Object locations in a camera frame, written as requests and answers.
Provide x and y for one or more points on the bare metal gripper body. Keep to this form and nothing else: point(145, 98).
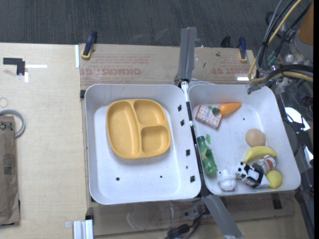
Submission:
point(292, 58)

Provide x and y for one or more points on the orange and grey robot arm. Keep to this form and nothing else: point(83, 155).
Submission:
point(307, 24)

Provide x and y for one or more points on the orange carrot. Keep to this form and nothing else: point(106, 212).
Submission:
point(229, 108)

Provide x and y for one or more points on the beige egg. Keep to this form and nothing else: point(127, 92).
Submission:
point(254, 137)

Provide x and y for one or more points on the yellow banana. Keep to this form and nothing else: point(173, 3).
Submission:
point(259, 151)

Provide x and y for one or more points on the white plastic tray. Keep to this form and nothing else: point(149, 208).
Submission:
point(231, 138)
point(139, 178)

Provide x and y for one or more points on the orange and white carton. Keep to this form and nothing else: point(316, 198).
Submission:
point(207, 116)

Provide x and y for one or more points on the orange and white can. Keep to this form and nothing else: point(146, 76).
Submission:
point(267, 163)

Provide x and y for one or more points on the small green leaf piece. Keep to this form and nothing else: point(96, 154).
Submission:
point(208, 139)

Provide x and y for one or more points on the yellow lemon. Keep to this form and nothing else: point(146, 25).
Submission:
point(274, 179)

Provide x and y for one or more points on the thin black and white rod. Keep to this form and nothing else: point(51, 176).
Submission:
point(192, 131)

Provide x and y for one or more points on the black and white milk carton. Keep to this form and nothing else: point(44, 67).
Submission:
point(249, 175)

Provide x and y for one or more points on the green plastic bottle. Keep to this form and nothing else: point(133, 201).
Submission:
point(208, 160)

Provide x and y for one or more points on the white garlic toy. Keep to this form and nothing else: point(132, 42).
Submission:
point(227, 181)

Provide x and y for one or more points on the yellow divided plate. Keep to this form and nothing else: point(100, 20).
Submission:
point(124, 128)

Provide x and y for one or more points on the brown paper bag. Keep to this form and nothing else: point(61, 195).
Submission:
point(8, 173)

